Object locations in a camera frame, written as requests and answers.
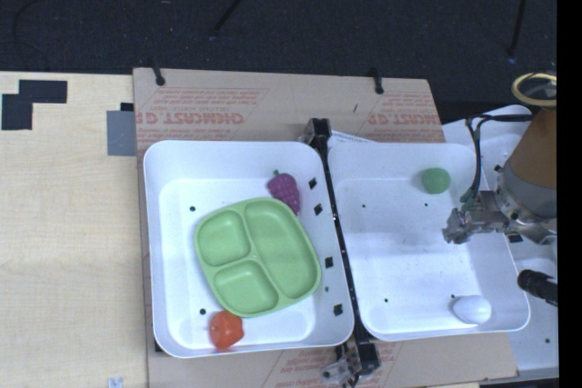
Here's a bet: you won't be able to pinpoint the brown cardboard board red print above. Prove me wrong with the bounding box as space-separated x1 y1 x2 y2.
132 67 520 388

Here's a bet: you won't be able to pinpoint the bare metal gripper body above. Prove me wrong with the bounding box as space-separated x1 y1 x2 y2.
467 189 557 238

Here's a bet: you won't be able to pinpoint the orange toy fruit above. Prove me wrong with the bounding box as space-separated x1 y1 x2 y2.
208 309 246 351

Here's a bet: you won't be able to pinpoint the white plastic tray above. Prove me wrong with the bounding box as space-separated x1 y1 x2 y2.
326 141 532 343
142 139 356 360

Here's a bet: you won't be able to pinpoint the black block with thin wires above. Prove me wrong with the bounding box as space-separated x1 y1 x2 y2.
304 117 332 146
353 341 379 377

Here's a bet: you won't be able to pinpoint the white paper sheet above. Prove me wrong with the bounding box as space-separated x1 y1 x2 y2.
328 130 379 145

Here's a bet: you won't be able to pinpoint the white egg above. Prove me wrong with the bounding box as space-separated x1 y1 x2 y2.
451 293 494 326

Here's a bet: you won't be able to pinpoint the black cylinder on white bracket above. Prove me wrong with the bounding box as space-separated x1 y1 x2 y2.
517 268 558 308

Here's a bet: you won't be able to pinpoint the thin black rod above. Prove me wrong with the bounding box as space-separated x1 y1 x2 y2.
313 134 370 349

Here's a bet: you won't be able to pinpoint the purple grapes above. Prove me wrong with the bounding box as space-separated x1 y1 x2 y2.
266 169 302 216

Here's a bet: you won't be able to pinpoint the green ball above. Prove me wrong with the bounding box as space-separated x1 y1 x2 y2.
419 166 452 195

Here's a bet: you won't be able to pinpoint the green divided plate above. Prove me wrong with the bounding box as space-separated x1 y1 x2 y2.
192 195 323 319

